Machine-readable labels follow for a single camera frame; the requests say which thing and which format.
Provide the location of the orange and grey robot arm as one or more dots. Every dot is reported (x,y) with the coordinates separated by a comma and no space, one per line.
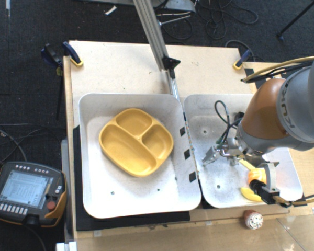
(290,108)

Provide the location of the yellow divided plate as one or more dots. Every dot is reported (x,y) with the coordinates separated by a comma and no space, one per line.
(130,142)

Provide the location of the white plastic tray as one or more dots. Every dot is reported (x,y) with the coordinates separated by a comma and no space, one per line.
(219,176)
(136,192)

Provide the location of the yellow banana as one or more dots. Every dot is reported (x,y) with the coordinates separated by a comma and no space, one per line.
(247,194)

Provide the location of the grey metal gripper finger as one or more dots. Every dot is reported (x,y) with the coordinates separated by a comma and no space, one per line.
(234,162)
(210,156)

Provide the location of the pale wood board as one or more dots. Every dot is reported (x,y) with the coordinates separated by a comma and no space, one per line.
(115,69)

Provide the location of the orange toy food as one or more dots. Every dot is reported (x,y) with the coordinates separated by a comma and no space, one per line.
(256,176)

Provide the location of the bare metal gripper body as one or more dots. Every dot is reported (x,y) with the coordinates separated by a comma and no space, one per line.
(234,147)

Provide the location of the thin black and white rod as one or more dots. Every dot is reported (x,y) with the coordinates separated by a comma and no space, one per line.
(188,135)

